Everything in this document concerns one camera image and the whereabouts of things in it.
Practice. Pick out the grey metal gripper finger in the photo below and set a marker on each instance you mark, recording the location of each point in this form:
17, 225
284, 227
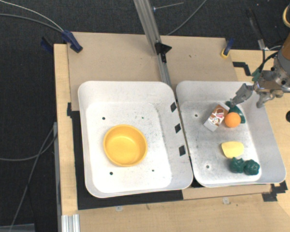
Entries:
263, 99
242, 93

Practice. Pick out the white plastic tray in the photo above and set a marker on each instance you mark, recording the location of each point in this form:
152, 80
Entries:
207, 153
135, 93

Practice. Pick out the green broccoli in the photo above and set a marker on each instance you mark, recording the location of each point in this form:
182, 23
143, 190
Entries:
236, 165
251, 167

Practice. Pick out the yellow bowl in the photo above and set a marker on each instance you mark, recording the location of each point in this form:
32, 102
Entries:
125, 146

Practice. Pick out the orange ball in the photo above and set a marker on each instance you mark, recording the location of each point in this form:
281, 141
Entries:
232, 120

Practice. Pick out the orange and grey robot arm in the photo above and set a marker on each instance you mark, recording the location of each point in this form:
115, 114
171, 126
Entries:
288, 49

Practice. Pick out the pale yellow slice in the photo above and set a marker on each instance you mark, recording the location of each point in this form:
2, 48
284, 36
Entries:
232, 149

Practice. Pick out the dark green curved piece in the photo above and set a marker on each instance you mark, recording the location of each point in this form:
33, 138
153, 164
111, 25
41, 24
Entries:
239, 110

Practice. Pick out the brown cardboard board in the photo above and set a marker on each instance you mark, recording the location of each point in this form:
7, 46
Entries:
116, 59

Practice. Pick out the brown and white carton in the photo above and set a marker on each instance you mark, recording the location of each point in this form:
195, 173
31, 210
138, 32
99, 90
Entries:
215, 118

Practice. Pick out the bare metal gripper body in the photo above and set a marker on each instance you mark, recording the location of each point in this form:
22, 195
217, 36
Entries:
270, 82

